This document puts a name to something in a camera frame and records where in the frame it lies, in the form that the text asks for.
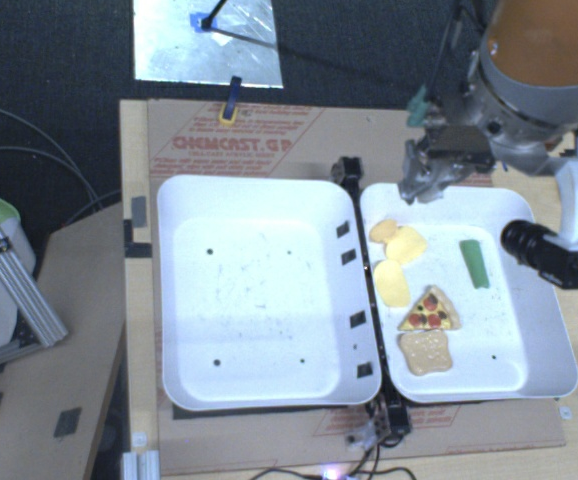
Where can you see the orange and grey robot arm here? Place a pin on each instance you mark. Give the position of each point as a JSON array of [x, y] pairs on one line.
[[549, 28]]

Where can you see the pale yellow oval slice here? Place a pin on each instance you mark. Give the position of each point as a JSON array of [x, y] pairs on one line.
[[406, 245]]

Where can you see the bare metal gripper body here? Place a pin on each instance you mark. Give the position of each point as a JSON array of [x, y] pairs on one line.
[[469, 143]]

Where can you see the thin black rod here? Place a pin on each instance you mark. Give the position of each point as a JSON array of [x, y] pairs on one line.
[[370, 278]]

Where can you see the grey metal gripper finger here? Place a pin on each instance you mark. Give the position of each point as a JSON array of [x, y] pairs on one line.
[[412, 173], [434, 185]]

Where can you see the pizza slice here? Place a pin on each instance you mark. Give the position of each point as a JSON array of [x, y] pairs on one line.
[[431, 313]]

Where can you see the black cylinder on white bracket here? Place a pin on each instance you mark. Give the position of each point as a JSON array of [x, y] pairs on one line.
[[544, 250]]

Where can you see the tan bread slice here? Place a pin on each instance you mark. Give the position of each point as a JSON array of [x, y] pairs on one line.
[[426, 353]]

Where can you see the white plastic tray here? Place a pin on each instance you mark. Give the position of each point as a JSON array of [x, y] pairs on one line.
[[509, 328], [259, 298]]

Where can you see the orange-yellow round biscuit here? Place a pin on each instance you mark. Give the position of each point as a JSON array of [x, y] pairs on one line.
[[383, 231]]

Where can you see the brown cardboard board red print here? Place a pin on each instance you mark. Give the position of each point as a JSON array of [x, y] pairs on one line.
[[249, 138]]

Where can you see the green stick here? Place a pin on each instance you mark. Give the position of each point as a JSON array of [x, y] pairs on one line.
[[475, 264]]

